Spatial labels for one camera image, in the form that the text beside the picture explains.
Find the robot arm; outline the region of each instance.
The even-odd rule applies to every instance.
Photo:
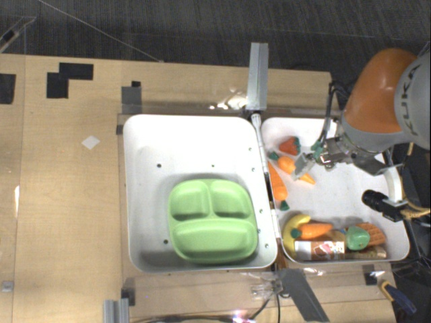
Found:
[[[330,106],[331,87],[329,92]],[[401,49],[386,49],[376,54],[352,90],[335,137],[327,139],[329,123],[327,111],[314,153],[298,158],[294,179],[315,164],[332,170],[343,162],[373,176],[385,174],[389,183],[397,171],[376,155],[399,143],[430,149],[430,53],[417,58]]]

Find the green divided plate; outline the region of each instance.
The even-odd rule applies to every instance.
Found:
[[[229,180],[189,180],[169,196],[175,252],[199,264],[242,260],[257,247],[255,212],[248,192]]]

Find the wooden countertop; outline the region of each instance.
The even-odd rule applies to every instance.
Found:
[[[67,100],[47,99],[46,74],[60,62],[93,64],[94,78],[69,81]],[[0,55],[0,73],[17,75],[13,104],[0,106],[0,280],[15,282],[13,293],[0,293],[0,321],[101,322],[103,301],[119,299],[123,284],[115,133],[121,87],[140,81],[144,102],[207,106],[245,92],[248,69]],[[270,70],[268,104],[323,111],[329,81],[328,73]],[[92,150],[81,144],[89,136],[100,140]],[[393,282],[390,266],[379,267]],[[349,274],[337,287],[333,277],[311,280],[331,321],[395,322],[377,287],[365,286],[357,269]],[[282,322],[302,322],[290,299],[281,304]],[[163,310],[160,298],[152,305]],[[258,322],[276,322],[273,306]]]

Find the metal bracket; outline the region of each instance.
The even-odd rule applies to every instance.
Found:
[[[264,111],[267,108],[268,58],[267,43],[251,44],[246,105],[248,111]]]
[[[383,174],[385,175],[389,190],[389,199],[387,203],[394,207],[405,205],[406,201],[403,198],[403,186],[397,168],[388,168],[385,172],[383,172]]]
[[[276,273],[262,273],[261,279],[261,284],[253,285],[250,288],[253,300],[267,300],[283,289],[281,280]]]
[[[105,300],[103,303],[103,323],[129,323],[129,300]]]
[[[0,37],[0,53],[4,52],[20,34],[36,20],[36,17],[21,17],[10,29]]]
[[[278,222],[277,211],[275,209],[271,210],[271,216],[272,216],[272,224],[274,226],[275,238],[281,238],[280,224]]]
[[[121,111],[123,114],[142,114],[142,87],[121,88]]]
[[[278,275],[283,283],[281,294],[290,295],[306,322],[329,322],[302,270],[281,269]]]

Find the yellow banana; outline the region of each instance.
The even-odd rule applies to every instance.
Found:
[[[291,218],[283,227],[283,245],[293,258],[296,257],[295,238],[292,237],[291,232],[293,229],[298,229],[301,225],[308,223],[310,219],[310,215],[298,214]]]

